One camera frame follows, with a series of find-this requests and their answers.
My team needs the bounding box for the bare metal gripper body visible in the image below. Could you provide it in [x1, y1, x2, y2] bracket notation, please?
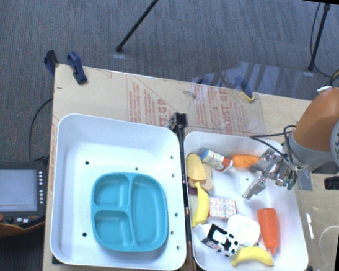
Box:
[253, 146, 303, 190]

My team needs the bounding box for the orange carrot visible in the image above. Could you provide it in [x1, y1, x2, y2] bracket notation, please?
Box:
[230, 152, 261, 171]

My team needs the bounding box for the pink and white carton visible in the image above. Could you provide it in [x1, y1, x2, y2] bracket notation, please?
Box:
[206, 196, 239, 222]

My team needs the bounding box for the orange squeeze bottle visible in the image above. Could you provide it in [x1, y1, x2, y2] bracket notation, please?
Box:
[251, 205, 284, 256]

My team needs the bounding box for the white can with blue lid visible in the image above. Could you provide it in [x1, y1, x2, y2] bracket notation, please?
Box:
[198, 148, 235, 174]

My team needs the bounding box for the white bowl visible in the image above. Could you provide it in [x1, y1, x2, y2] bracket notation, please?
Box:
[224, 212, 263, 249]

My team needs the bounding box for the white plastic tray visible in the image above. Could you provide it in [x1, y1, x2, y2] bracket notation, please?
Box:
[39, 112, 205, 271]
[165, 128, 325, 271]

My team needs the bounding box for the tan bread slice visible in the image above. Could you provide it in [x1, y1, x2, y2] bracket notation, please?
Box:
[187, 161, 217, 193]

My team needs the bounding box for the yellow banana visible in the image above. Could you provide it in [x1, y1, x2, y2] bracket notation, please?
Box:
[188, 181, 214, 230]
[230, 243, 277, 271]

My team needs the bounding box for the black and white milk carton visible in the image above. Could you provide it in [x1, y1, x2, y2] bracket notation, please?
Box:
[191, 221, 242, 259]

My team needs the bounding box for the blue divided plate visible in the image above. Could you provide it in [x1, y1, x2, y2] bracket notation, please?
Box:
[84, 167, 177, 259]

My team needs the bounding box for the pale board with red print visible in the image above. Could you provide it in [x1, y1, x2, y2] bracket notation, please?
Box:
[27, 63, 339, 271]

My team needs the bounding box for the black cylinder on white bracket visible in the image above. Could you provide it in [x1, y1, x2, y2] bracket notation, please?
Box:
[298, 169, 339, 196]

